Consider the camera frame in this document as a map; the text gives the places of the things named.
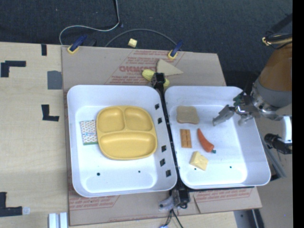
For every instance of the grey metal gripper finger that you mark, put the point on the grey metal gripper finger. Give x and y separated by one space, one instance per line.
245 119
224 115

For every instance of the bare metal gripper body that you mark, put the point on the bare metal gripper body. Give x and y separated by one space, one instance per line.
249 108

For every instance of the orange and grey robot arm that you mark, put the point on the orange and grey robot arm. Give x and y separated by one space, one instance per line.
275 75

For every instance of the orange carrot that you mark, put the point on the orange carrot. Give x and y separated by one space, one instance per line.
204 140

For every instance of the tan toast slice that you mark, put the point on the tan toast slice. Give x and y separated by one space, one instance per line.
187 115

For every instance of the white plastic tray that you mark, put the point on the white plastic tray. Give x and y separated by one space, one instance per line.
118 177
237 155

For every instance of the orange rectangular biscuit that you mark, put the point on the orange rectangular biscuit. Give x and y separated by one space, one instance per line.
185 138

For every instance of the yellow cheese wedge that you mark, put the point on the yellow cheese wedge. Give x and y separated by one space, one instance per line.
199 161

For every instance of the thin black rod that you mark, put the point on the thin black rod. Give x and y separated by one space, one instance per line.
169 132

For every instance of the tan triangular sandwich slice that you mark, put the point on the tan triangular sandwich slice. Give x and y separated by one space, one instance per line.
167 68

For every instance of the yellow corn cob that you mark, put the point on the yellow corn cob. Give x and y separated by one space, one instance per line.
147 74

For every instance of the yellow divided plate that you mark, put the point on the yellow divided plate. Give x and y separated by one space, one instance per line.
126 139

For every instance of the pale yellow cube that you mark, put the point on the pale yellow cube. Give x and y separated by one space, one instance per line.
132 43

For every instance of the orange patterned white packet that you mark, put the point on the orange patterned white packet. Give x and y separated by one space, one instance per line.
87 133

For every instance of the brown cardboard board red print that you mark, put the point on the brown cardboard board red print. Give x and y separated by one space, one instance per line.
95 65

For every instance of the black cylinder on white bracket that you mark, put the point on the black cylinder on white bracket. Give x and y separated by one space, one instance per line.
276 141

